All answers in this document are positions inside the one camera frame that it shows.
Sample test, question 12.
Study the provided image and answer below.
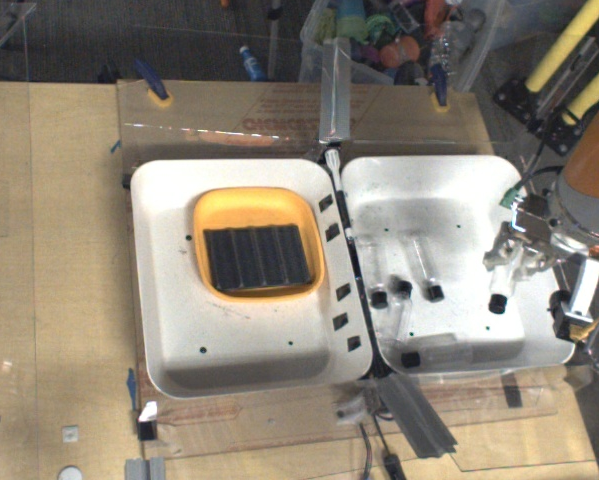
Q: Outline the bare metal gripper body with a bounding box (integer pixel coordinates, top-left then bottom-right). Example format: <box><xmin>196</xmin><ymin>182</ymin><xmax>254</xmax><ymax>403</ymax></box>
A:
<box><xmin>509</xmin><ymin>193</ymin><xmax>599</xmax><ymax>267</ymax></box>

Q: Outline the clear bottle with black cap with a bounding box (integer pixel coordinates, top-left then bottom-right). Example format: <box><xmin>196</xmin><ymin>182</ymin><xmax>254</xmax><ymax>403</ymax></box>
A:
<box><xmin>487</xmin><ymin>251</ymin><xmax>525</xmax><ymax>315</ymax></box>
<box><xmin>406</xmin><ymin>237</ymin><xmax>446</xmax><ymax>304</ymax></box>
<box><xmin>399</xmin><ymin>332</ymin><xmax>475</xmax><ymax>370</ymax></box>
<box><xmin>362</xmin><ymin>237</ymin><xmax>391</xmax><ymax>311</ymax></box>
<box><xmin>391</xmin><ymin>279</ymin><xmax>414</xmax><ymax>343</ymax></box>

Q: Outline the white plastic tray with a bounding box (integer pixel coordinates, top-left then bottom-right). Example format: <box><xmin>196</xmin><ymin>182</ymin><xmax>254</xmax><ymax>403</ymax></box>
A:
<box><xmin>129</xmin><ymin>157</ymin><xmax>374</xmax><ymax>399</ymax></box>
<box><xmin>338</xmin><ymin>154</ymin><xmax>578</xmax><ymax>377</ymax></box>

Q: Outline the black ribbed rectangular pad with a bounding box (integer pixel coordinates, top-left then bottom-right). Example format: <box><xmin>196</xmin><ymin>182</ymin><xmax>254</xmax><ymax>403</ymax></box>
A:
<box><xmin>202</xmin><ymin>224</ymin><xmax>314</xmax><ymax>292</ymax></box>

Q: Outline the yellow rectangular bowl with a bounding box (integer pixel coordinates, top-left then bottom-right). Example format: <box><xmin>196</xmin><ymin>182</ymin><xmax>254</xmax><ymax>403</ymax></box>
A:
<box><xmin>192</xmin><ymin>186</ymin><xmax>327</xmax><ymax>300</ymax></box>

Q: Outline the clear storage bin with toys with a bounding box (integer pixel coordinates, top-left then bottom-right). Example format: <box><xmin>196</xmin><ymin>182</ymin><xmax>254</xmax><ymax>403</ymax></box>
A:
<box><xmin>298</xmin><ymin>0</ymin><xmax>511</xmax><ymax>93</ymax></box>

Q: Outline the brown cardboard board red print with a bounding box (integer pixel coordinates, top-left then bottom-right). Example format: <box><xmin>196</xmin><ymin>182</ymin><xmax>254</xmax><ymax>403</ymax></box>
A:
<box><xmin>116</xmin><ymin>78</ymin><xmax>561</xmax><ymax>460</ymax></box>

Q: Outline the blue bottle with white cap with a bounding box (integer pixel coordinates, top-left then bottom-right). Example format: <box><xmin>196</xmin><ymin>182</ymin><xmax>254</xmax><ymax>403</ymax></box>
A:
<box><xmin>238</xmin><ymin>44</ymin><xmax>266</xmax><ymax>82</ymax></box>

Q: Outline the black cylinder on white bracket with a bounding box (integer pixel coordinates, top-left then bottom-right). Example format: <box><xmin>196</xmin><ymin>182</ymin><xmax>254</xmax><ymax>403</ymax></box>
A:
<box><xmin>548</xmin><ymin>256</ymin><xmax>599</xmax><ymax>343</ymax></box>

